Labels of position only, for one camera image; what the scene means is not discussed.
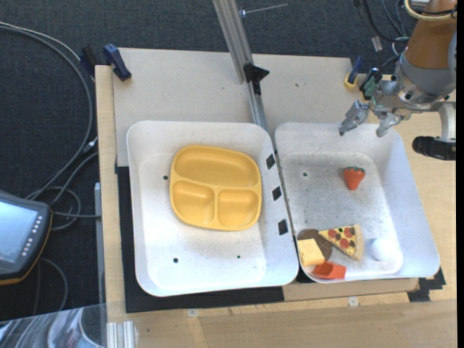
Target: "wooden table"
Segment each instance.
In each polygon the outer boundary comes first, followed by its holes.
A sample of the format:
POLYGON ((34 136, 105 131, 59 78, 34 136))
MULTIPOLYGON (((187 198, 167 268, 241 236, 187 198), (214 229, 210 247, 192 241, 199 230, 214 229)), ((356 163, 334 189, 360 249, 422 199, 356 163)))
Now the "wooden table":
MULTIPOLYGON (((349 61, 306 60, 321 66, 341 65, 334 75, 349 68, 349 61)), ((130 70, 133 63, 129 59, 126 65, 130 70)), ((314 347, 457 346, 456 164, 421 156, 409 147, 416 136, 440 134, 438 114, 415 115, 395 127, 406 146, 446 281, 442 289, 430 290, 431 302, 410 302, 407 292, 419 288, 418 279, 411 278, 291 283, 283 287, 285 302, 126 313, 115 174, 115 79, 111 67, 96 68, 107 314, 109 323, 134 322, 138 347, 300 347, 309 343, 314 347)), ((330 86, 327 89, 328 93, 333 91, 330 86)), ((272 91, 263 86, 264 100, 267 90, 272 91)), ((344 114, 345 106, 334 111, 334 117, 344 114)))

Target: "display screen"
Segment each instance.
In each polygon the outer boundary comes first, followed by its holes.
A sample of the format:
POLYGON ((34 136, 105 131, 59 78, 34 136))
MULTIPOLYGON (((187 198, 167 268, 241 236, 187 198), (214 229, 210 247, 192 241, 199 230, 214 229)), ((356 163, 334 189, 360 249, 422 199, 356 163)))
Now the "display screen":
POLYGON ((36 215, 35 210, 0 201, 0 260, 16 262, 36 215))

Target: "yellow divided tray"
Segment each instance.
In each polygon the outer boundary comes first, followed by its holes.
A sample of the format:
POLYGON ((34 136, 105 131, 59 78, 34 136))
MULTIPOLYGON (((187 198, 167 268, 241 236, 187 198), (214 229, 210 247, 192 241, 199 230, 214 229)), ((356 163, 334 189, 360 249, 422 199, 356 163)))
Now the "yellow divided tray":
POLYGON ((171 165, 170 201, 185 224, 222 231, 247 229, 260 216, 260 169, 242 152, 186 146, 171 165))

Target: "white egg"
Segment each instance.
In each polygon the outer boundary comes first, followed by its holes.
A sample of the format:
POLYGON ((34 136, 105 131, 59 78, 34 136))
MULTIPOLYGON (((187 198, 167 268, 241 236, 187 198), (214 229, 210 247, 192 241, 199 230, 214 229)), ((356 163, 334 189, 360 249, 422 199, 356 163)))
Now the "white egg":
POLYGON ((379 237, 372 243, 372 255, 377 260, 391 260, 397 254, 397 245, 391 239, 379 237))

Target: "toy pizza slice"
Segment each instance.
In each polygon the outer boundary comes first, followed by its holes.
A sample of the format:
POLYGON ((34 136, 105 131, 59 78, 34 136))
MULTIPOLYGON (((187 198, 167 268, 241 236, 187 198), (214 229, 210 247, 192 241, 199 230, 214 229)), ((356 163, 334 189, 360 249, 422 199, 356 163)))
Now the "toy pizza slice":
POLYGON ((364 241, 359 224, 330 228, 318 233, 353 260, 363 257, 364 241))

